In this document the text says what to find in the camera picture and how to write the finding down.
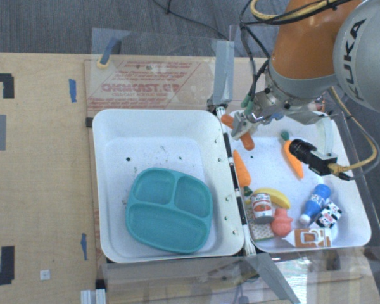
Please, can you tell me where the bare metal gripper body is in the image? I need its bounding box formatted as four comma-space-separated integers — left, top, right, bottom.
250, 86, 321, 125

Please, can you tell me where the orange sausage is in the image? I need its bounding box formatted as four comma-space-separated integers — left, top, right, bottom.
220, 114, 256, 152

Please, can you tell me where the thin black and white rod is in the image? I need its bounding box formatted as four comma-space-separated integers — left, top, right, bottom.
215, 106, 257, 256

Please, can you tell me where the orange carrot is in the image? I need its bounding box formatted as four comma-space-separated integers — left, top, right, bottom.
232, 149, 254, 198
280, 130, 305, 180

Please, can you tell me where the white plastic tray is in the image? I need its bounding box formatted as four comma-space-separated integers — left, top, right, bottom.
220, 106, 372, 255
91, 108, 246, 264

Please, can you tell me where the yellow banana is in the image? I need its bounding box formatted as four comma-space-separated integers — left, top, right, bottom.
246, 187, 291, 210

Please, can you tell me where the red tomato can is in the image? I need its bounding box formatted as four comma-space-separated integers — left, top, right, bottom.
250, 192, 274, 225

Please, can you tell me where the blue and white bottle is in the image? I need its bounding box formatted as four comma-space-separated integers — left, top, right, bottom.
299, 183, 333, 226

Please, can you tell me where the checkered flat packet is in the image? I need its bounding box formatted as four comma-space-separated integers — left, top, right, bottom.
245, 206, 275, 242

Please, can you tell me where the teal divided plate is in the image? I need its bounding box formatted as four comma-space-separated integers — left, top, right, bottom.
125, 167, 214, 255

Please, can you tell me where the black and white cow carton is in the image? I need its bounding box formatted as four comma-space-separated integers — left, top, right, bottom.
315, 201, 343, 229

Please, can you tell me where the orange and white carton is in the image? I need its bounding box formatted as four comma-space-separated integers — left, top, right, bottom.
281, 227, 333, 249

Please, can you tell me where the black cylinder on white bracket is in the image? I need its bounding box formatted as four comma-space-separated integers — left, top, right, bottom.
288, 115, 339, 177

